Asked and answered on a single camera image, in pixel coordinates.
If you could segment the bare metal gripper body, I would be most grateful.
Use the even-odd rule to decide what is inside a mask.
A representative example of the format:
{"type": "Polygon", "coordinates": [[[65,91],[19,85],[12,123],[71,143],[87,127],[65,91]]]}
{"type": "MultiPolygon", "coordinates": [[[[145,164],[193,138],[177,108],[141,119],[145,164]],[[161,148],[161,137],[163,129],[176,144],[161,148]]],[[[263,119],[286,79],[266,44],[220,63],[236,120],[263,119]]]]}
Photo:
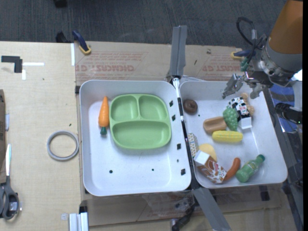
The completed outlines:
{"type": "Polygon", "coordinates": [[[244,72],[244,81],[247,83],[259,83],[271,87],[273,84],[285,87],[293,77],[293,72],[281,68],[271,59],[261,56],[254,60],[244,72]]]}

